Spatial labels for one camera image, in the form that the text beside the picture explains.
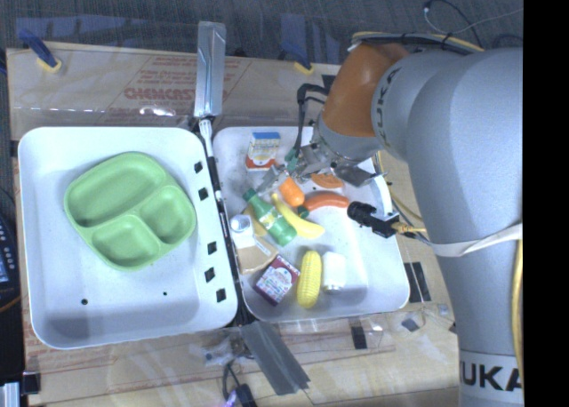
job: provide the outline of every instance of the green bottle cap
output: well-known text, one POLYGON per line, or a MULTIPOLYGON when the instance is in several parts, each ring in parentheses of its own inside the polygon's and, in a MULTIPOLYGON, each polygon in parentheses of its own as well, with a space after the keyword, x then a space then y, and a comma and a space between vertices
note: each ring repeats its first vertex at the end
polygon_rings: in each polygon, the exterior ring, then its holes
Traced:
POLYGON ((255 192, 255 189, 251 188, 243 194, 243 198, 246 202, 249 202, 249 200, 251 200, 256 195, 257 193, 255 192))

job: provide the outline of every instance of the black connector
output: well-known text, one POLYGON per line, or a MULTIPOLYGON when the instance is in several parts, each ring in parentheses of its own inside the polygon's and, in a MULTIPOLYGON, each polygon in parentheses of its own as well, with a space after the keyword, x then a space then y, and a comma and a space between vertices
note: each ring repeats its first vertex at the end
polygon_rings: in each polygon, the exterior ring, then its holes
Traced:
POLYGON ((381 220, 372 216, 377 211, 368 203, 352 202, 348 207, 348 217, 358 224, 370 227, 374 234, 389 238, 396 233, 393 224, 399 222, 399 216, 389 220, 381 220))

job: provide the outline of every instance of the yellow corn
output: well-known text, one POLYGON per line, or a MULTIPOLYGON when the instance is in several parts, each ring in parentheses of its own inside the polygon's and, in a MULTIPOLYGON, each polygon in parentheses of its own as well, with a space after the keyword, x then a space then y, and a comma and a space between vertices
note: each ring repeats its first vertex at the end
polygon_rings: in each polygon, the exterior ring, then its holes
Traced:
POLYGON ((316 251, 307 251, 302 257, 301 276, 296 290, 296 299, 306 309, 318 300, 322 282, 322 259, 316 251))

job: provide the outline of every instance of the green plate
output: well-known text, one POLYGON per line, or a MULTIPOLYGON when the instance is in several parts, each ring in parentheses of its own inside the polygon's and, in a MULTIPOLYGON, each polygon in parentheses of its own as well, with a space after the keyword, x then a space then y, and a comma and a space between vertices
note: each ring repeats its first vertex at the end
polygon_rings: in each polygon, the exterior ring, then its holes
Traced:
POLYGON ((132 271, 191 236, 196 210, 176 180, 151 156, 111 157, 74 180, 65 213, 111 267, 132 271))

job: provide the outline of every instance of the robotic arm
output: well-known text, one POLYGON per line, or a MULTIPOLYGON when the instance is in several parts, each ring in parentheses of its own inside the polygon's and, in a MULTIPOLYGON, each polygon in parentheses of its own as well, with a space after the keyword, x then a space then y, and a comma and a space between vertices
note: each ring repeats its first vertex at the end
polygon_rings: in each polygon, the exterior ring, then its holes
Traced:
POLYGON ((361 43, 342 65, 294 172, 330 169, 363 186, 370 174, 357 165, 378 150, 408 163, 455 311, 461 407, 524 404, 512 331, 513 273, 521 267, 522 63, 521 49, 410 54, 400 44, 361 43), (485 238, 494 244, 457 249, 485 238))

